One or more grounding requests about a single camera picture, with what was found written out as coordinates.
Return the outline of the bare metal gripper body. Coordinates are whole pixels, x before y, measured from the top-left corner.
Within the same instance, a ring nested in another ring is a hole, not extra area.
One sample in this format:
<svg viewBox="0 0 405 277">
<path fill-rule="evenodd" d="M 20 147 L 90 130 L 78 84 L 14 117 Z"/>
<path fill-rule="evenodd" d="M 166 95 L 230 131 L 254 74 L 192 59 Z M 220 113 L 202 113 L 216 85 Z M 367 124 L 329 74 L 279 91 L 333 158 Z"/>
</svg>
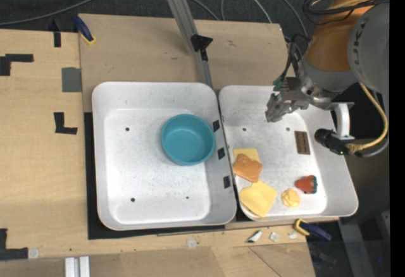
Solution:
<svg viewBox="0 0 405 277">
<path fill-rule="evenodd" d="M 333 93 L 315 84 L 308 77 L 287 77 L 282 84 L 279 102 L 290 102 L 291 111 L 305 110 L 309 105 L 326 109 L 333 99 Z"/>
</svg>

